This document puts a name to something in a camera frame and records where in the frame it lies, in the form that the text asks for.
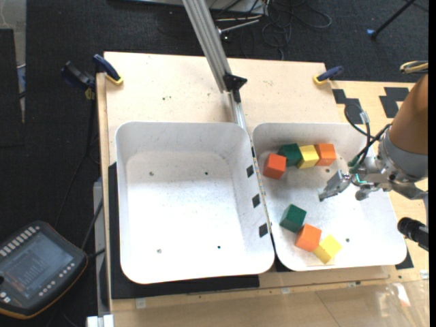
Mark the yellow cube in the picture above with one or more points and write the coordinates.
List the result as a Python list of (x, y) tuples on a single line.
[(327, 249), (308, 157)]

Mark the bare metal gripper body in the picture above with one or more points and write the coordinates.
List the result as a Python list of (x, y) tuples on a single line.
[(381, 177)]

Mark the green cube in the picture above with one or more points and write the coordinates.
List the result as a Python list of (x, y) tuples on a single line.
[(293, 218), (290, 152)]

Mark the orange cube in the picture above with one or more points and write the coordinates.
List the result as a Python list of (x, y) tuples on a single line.
[(274, 166), (326, 154), (308, 237)]

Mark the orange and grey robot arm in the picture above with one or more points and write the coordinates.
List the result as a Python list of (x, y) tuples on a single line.
[(410, 124)]

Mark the pale wood board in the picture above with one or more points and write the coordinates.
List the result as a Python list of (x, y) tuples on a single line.
[(170, 87)]

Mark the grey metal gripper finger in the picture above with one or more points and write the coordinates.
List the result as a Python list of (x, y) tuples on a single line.
[(364, 192), (334, 186)]

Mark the white plastic tray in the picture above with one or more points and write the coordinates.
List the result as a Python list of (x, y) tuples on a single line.
[(184, 210), (361, 237)]

